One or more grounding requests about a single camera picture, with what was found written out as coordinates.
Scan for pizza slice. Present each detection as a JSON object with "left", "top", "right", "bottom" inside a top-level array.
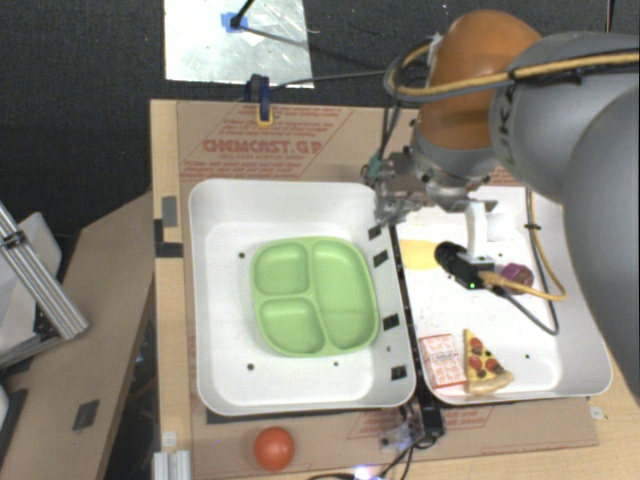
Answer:
[{"left": 461, "top": 328, "right": 515, "bottom": 395}]

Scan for black cylinder on white bracket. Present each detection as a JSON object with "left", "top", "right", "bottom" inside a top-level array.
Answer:
[{"left": 432, "top": 200, "right": 499, "bottom": 292}]

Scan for brown cardboard board red print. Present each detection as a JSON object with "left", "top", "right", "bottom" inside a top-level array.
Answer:
[{"left": 149, "top": 98, "right": 601, "bottom": 480}]

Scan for thin black rod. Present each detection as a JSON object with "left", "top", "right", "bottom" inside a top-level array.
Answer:
[{"left": 388, "top": 222, "right": 435, "bottom": 419}]

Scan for orange ball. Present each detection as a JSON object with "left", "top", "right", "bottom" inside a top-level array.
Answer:
[{"left": 252, "top": 426, "right": 296, "bottom": 472}]

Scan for pink and white carton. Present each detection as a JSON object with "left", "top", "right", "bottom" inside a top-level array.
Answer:
[{"left": 417, "top": 333, "right": 467, "bottom": 390}]

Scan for white plastic tray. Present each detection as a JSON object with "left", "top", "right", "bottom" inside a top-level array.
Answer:
[
  {"left": 393, "top": 182, "right": 614, "bottom": 407},
  {"left": 187, "top": 177, "right": 418, "bottom": 417}
]

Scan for green divided plate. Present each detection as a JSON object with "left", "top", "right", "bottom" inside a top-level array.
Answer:
[{"left": 249, "top": 235, "right": 380, "bottom": 359}]

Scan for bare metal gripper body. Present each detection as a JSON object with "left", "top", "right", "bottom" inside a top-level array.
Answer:
[{"left": 371, "top": 150, "right": 499, "bottom": 215}]

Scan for yellow round biscuit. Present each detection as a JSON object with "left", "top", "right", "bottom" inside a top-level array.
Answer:
[{"left": 398, "top": 238, "right": 442, "bottom": 272}]

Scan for purple grapes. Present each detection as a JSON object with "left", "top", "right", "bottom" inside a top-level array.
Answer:
[{"left": 499, "top": 262, "right": 535, "bottom": 297}]

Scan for black block with thin wires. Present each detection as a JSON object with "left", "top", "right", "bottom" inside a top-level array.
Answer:
[{"left": 419, "top": 401, "right": 446, "bottom": 440}]

